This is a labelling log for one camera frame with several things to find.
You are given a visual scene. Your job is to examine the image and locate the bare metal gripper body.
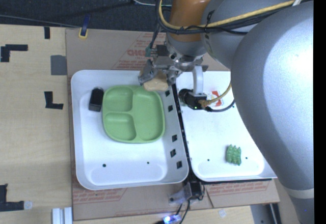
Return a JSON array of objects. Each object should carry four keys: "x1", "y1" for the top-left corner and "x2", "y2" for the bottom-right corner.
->
[{"x1": 152, "y1": 44, "x2": 209, "y2": 76}]

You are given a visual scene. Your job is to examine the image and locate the beige toy bread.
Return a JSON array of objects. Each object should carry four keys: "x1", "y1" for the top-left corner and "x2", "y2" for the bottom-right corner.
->
[{"x1": 143, "y1": 71, "x2": 169, "y2": 92}]

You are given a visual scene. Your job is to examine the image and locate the green divided plate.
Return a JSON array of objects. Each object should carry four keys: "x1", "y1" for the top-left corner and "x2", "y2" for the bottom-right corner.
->
[{"x1": 101, "y1": 85, "x2": 166, "y2": 144}]

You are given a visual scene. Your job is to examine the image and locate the white packet with red print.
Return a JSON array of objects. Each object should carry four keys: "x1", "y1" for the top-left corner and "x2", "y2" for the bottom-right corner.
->
[{"x1": 205, "y1": 90, "x2": 225, "y2": 108}]

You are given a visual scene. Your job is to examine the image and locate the brown cardboard board, red print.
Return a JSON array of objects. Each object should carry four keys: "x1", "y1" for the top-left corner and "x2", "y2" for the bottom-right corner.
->
[{"x1": 65, "y1": 27, "x2": 281, "y2": 221}]

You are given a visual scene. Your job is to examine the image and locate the small black bottle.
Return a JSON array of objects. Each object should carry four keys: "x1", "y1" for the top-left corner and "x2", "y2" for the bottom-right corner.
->
[{"x1": 88, "y1": 87, "x2": 105, "y2": 113}]

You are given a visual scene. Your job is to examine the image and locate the white plastic tray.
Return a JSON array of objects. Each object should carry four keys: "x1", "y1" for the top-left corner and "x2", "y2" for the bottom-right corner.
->
[
  {"x1": 175, "y1": 71, "x2": 278, "y2": 183},
  {"x1": 70, "y1": 69, "x2": 190, "y2": 191}
]

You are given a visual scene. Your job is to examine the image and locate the green toy grapes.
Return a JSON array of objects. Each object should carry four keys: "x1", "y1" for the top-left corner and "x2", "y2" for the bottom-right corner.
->
[{"x1": 225, "y1": 144, "x2": 242, "y2": 166}]

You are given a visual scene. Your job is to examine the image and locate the black cylinder on white bracket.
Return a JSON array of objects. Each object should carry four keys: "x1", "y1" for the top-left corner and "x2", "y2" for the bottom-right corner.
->
[{"x1": 178, "y1": 65, "x2": 208, "y2": 110}]

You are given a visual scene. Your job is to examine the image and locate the black block with thin wires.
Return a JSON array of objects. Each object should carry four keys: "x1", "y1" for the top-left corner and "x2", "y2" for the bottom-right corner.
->
[{"x1": 167, "y1": 181, "x2": 205, "y2": 205}]

